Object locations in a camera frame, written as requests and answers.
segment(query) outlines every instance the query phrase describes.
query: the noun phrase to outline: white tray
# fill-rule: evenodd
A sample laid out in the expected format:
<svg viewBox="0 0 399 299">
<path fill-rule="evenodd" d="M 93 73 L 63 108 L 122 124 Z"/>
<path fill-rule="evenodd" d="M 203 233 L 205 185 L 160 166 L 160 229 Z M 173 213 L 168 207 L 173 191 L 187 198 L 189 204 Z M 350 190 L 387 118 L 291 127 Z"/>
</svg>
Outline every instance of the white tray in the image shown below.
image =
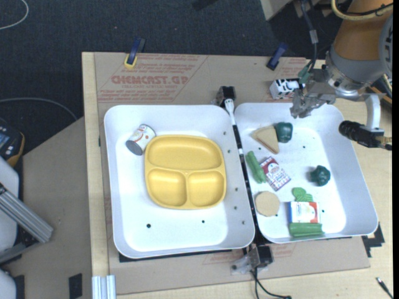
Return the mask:
<svg viewBox="0 0 399 299">
<path fill-rule="evenodd" d="M 377 214 L 352 142 L 338 131 L 344 120 L 342 114 L 334 106 L 324 105 L 307 118 L 294 119 L 289 110 L 291 106 L 291 103 L 244 103 L 234 114 L 244 154 L 253 151 L 258 161 L 273 156 L 291 177 L 290 182 L 274 192 L 270 185 L 258 184 L 247 167 L 252 195 L 270 191 L 282 202 L 277 216 L 266 217 L 257 212 L 261 233 L 275 243 L 373 233 L 378 225 Z M 270 153 L 251 138 L 254 130 L 281 121 L 292 123 L 294 132 L 288 143 L 279 143 L 278 154 Z M 331 172 L 331 180 L 325 186 L 318 187 L 307 178 L 309 171 L 317 165 L 325 166 Z M 287 205 L 295 200 L 294 187 L 304 188 L 319 203 L 323 236 L 290 236 Z"/>
<path fill-rule="evenodd" d="M 147 193 L 144 155 L 126 140 L 140 124 L 157 135 L 195 135 L 213 140 L 226 165 L 226 197 L 216 207 L 167 209 Z M 251 207 L 229 115 L 215 105 L 119 105 L 104 118 L 118 251 L 140 259 L 162 255 L 245 248 L 255 234 Z"/>
</svg>

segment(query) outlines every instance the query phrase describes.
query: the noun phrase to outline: soup can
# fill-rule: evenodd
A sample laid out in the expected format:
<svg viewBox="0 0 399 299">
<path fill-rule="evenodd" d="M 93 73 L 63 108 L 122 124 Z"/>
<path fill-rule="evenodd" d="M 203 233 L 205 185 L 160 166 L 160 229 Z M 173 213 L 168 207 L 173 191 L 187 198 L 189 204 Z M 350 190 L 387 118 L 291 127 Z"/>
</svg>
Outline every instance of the soup can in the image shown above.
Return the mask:
<svg viewBox="0 0 399 299">
<path fill-rule="evenodd" d="M 147 144 L 156 136 L 154 130 L 146 124 L 141 124 L 126 141 L 127 148 L 136 155 L 142 155 Z"/>
</svg>

